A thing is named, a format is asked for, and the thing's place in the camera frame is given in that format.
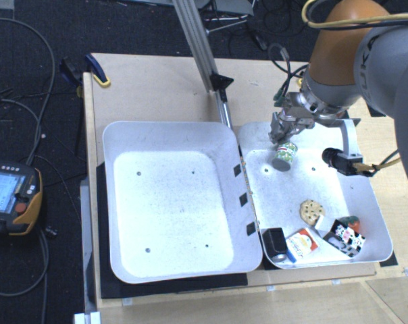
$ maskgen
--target green can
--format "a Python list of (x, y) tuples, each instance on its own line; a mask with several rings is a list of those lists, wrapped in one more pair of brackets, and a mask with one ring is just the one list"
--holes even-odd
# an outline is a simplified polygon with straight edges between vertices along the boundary
[(278, 171), (290, 170), (296, 153), (297, 146), (292, 142), (286, 142), (278, 145), (276, 154), (272, 160), (273, 168), (277, 169)]

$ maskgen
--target dark carpet floor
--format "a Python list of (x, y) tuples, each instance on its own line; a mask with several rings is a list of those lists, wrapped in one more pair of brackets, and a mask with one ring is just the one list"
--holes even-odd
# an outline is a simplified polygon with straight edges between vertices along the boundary
[[(375, 0), (391, 13), (408, 11), (408, 0)], [(250, 30), (268, 42), (286, 47), (291, 60), (308, 61), (317, 30), (304, 27), (306, 0), (257, 0), (246, 24), (211, 33), (215, 57), (267, 59), (252, 41)], [(317, 9), (325, 18), (330, 6)], [(203, 19), (213, 18), (211, 11)], [(44, 181), (42, 227), (57, 232), (49, 239), (50, 264), (47, 323), (72, 323), (84, 310), (80, 182), (86, 177), (84, 132), (80, 132), (81, 99), (58, 71), (69, 57), (85, 70), (88, 53), (191, 56), (173, 7), (113, 0), (14, 0), (14, 9), (0, 9), (1, 18), (27, 23), (43, 35), (55, 56), (53, 94), (42, 122), (43, 138), (33, 165)], [(206, 23), (216, 28), (227, 22)], [(35, 33), (0, 21), (0, 98), (18, 101), (39, 112), (51, 77), (49, 52)], [(21, 106), (0, 101), (0, 159), (24, 161), (34, 138), (35, 121)], [(37, 236), (0, 238), (0, 290), (17, 292), (31, 286), (43, 270)], [(43, 282), (18, 297), (0, 297), (0, 323), (39, 323)]]

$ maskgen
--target aluminum rod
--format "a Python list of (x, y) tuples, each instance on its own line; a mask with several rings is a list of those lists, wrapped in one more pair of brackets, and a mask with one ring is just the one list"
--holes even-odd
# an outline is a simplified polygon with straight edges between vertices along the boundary
[(184, 35), (192, 51), (197, 64), (201, 79), (207, 92), (214, 92), (220, 119), (223, 124), (232, 128), (228, 103), (223, 102), (218, 90), (214, 90), (210, 81), (210, 75), (219, 74), (213, 53), (211, 52), (207, 31), (201, 21), (194, 0), (172, 0), (178, 18), (183, 28)]

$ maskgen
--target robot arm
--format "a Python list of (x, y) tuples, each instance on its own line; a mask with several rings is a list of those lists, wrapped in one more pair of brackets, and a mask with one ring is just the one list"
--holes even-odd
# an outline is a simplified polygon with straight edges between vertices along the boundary
[(324, 23), (327, 26), (341, 20), (377, 20), (377, 24), (321, 30), (300, 92), (288, 92), (281, 100), (281, 111), (273, 114), (269, 137), (274, 144), (289, 141), (315, 122), (345, 128), (341, 117), (363, 97), (370, 107), (394, 119), (408, 177), (408, 25), (394, 20), (379, 24), (391, 17), (372, 0), (342, 0), (334, 7)]

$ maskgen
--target white tray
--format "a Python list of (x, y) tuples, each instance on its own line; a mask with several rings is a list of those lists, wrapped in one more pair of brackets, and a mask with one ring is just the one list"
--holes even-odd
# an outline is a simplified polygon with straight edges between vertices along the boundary
[(232, 130), (217, 122), (117, 121), (103, 133), (103, 150), (119, 279), (139, 284), (259, 266)]
[[(361, 175), (342, 175), (322, 161), (324, 149), (343, 149), (340, 129), (317, 124), (313, 129), (293, 136), (291, 140), (299, 149), (287, 172), (272, 167), (275, 146), (269, 140), (269, 131), (267, 122), (249, 123), (238, 131), (261, 234), (266, 229), (281, 227), (287, 238), (308, 227), (320, 245), (296, 263), (286, 259), (274, 263), (275, 266), (296, 269), (388, 259), (393, 251), (392, 240), (369, 179)], [(300, 205), (307, 199), (322, 204), (328, 217), (358, 216), (361, 234), (366, 237), (358, 255), (350, 258), (343, 254), (301, 219)]]

